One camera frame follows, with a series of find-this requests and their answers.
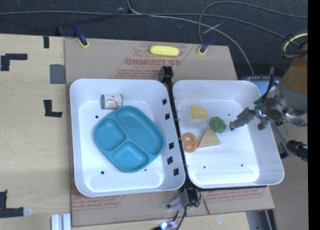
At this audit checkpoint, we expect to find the yellow cheese slice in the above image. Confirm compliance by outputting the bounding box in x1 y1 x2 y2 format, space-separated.
190 104 209 121

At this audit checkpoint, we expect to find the blue divided plate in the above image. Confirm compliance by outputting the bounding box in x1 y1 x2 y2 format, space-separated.
93 105 167 174

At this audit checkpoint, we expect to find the thin black rod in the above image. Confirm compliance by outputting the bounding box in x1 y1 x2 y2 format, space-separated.
164 75 194 192

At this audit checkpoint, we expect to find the black cylinder on white bracket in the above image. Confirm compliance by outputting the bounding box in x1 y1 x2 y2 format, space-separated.
270 121 309 163

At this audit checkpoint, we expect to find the orange pretzel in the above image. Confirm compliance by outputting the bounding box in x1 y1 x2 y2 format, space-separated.
181 132 199 154

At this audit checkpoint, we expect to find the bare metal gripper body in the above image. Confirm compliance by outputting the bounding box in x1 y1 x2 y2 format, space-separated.
254 96 308 128

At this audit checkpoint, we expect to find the yellow corn cob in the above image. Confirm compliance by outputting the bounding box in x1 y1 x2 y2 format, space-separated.
149 45 180 58

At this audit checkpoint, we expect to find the green broccoli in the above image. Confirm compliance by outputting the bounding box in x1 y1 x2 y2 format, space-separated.
208 116 227 134

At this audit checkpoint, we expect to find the small white can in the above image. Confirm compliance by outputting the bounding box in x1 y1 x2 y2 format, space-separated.
100 93 124 111

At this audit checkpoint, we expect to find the white plastic tray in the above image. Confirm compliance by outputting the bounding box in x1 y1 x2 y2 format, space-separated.
69 78 187 198
172 79 285 190

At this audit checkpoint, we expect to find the brown cardboard board red print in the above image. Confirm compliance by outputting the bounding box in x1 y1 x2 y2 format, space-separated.
63 37 276 227

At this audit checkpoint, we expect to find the beige triangular wedge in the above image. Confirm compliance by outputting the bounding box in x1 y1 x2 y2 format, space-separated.
197 126 222 149

